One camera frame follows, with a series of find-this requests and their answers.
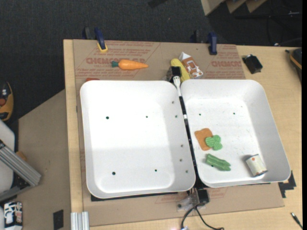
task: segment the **yellow corn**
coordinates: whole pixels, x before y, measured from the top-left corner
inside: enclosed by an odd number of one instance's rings
[[[181,69],[181,77],[180,77],[180,82],[183,82],[185,80],[190,79],[190,75],[188,74],[186,68],[184,67],[184,65],[181,63],[181,61],[177,58],[174,58],[171,60],[171,66],[172,67],[180,67]]]

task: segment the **black cable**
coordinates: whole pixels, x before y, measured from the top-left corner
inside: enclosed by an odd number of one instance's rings
[[[204,219],[202,218],[200,212],[198,211],[198,209],[197,209],[198,206],[199,206],[199,205],[196,205],[194,208],[189,209],[189,210],[184,214],[184,216],[183,216],[183,218],[182,218],[182,221],[181,221],[181,225],[180,225],[180,228],[181,228],[181,229],[184,228],[183,224],[184,224],[184,220],[187,218],[187,216],[192,212],[192,210],[196,210],[197,213],[198,213],[198,215],[200,216],[202,222],[203,222],[207,227],[209,227],[209,228],[211,228],[211,229],[213,229],[213,230],[224,230],[224,228],[214,228],[214,227],[211,227],[210,225],[208,225],[208,224],[204,221]]]

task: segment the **wooden table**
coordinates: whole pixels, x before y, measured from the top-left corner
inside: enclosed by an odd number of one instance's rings
[[[81,169],[79,156],[78,122],[74,76],[73,40],[64,40],[64,64],[68,122],[68,147],[71,185],[71,210],[83,211]],[[263,65],[261,73],[251,74],[242,62],[246,79],[259,82],[267,98],[284,145],[296,182],[294,190],[286,191],[285,207],[251,210],[246,212],[206,215],[205,221],[212,226],[227,230],[237,229],[300,229],[291,217],[294,212],[303,223],[302,206],[302,86],[296,70],[291,66],[286,47],[237,46],[241,57],[252,54]],[[126,224],[91,227],[92,230],[178,230],[180,218],[144,221]],[[185,225],[190,230],[208,229],[199,217],[188,217]]]

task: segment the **black floor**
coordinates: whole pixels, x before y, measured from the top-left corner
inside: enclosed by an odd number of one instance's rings
[[[0,79],[14,92],[11,120],[64,89],[63,39],[81,39],[85,25],[98,26],[105,40],[189,42],[198,30],[218,43],[302,45],[302,0],[268,0],[253,13],[242,5],[233,14],[222,3],[208,16],[200,0],[0,0]],[[265,15],[257,19],[236,16]]]

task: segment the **white can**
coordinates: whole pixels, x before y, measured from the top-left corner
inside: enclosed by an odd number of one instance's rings
[[[259,154],[251,156],[250,158],[246,159],[245,162],[253,176],[260,176],[268,171]]]

